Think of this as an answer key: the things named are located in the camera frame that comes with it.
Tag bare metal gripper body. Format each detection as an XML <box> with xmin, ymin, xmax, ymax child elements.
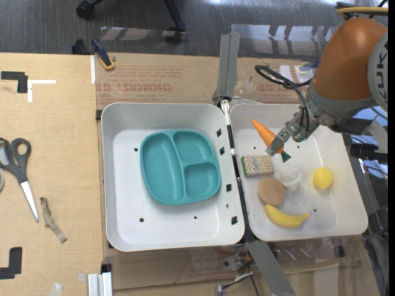
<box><xmin>285</xmin><ymin>104</ymin><xmax>339</xmax><ymax>142</ymax></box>

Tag orange carrot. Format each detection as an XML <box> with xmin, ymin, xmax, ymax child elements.
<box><xmin>251</xmin><ymin>118</ymin><xmax>292</xmax><ymax>163</ymax></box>

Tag patterned small carton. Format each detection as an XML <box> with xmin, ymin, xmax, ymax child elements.
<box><xmin>240</xmin><ymin>154</ymin><xmax>275</xmax><ymax>178</ymax></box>

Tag white crumpled lump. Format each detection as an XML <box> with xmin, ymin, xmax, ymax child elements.
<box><xmin>274</xmin><ymin>162</ymin><xmax>303</xmax><ymax>192</ymax></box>

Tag tan round biscuit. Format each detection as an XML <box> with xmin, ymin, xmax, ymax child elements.
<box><xmin>257</xmin><ymin>177</ymin><xmax>286</xmax><ymax>207</ymax></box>

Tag yellow lemon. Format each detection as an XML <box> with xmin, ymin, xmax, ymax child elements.
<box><xmin>312</xmin><ymin>166</ymin><xmax>334</xmax><ymax>191</ymax></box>

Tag yellow banana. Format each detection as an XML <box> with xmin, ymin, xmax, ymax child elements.
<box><xmin>264</xmin><ymin>203</ymin><xmax>311</xmax><ymax>229</ymax></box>

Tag white plastic tray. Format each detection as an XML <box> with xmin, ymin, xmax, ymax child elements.
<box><xmin>101</xmin><ymin>102</ymin><xmax>246</xmax><ymax>253</ymax></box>
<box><xmin>230</xmin><ymin>103</ymin><xmax>369</xmax><ymax>243</ymax></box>

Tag teal divided plate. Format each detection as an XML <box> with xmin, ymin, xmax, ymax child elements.
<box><xmin>139</xmin><ymin>129</ymin><xmax>222</xmax><ymax>206</ymax></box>

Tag brown cardboard board red print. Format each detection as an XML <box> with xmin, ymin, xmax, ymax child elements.
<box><xmin>94</xmin><ymin>52</ymin><xmax>373</xmax><ymax>291</ymax></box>

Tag black office chair base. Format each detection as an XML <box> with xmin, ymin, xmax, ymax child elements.
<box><xmin>75</xmin><ymin>0</ymin><xmax>222</xmax><ymax>44</ymax></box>

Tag black cylinder on white bracket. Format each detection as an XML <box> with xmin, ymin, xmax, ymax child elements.
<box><xmin>349</xmin><ymin>120</ymin><xmax>389</xmax><ymax>163</ymax></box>

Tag grey handled scissors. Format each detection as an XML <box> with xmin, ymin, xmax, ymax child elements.
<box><xmin>0</xmin><ymin>137</ymin><xmax>40</xmax><ymax>223</ymax></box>

